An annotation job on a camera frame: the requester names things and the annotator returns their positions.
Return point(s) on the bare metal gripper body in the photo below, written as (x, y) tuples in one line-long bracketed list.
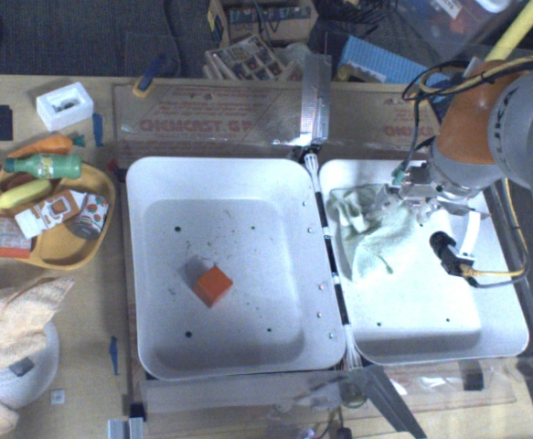
[(416, 183)]

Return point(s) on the pale green cloth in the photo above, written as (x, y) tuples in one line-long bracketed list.
[(376, 240)]

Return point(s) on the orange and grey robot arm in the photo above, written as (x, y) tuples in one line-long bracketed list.
[(472, 121)]

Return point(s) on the white plastic tray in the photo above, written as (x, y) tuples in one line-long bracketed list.
[(248, 263), (421, 300)]

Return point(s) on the orange cube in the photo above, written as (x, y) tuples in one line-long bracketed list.
[(213, 286)]

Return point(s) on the white can with red print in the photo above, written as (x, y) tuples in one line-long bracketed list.
[(91, 217)]

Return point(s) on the white foam box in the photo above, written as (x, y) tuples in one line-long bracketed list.
[(65, 108)]

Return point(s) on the yellow divided plate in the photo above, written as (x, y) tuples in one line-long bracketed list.
[(60, 252)]

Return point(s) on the white and orange carton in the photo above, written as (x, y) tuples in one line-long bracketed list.
[(49, 213)]

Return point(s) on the orange carrot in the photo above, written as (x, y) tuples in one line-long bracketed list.
[(49, 144)]

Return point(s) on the green bottle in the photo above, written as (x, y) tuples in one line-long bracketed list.
[(46, 166)]

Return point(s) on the yellow banana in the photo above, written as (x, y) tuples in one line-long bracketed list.
[(21, 194)]

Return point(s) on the brown sausage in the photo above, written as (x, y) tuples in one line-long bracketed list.
[(19, 181)]

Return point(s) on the orange and white packet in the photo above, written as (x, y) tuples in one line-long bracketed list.
[(12, 243)]

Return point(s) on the small white square piece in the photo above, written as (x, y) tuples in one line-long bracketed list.
[(57, 396)]

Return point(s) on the white bowl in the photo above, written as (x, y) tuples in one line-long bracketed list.
[(42, 373)]

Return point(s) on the pale yellow towel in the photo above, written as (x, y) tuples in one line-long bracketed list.
[(5, 318)]

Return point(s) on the small grey square block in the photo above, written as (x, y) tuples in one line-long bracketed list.
[(22, 367)]

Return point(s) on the black cylinder on white bracket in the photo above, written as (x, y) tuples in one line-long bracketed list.
[(445, 250)]

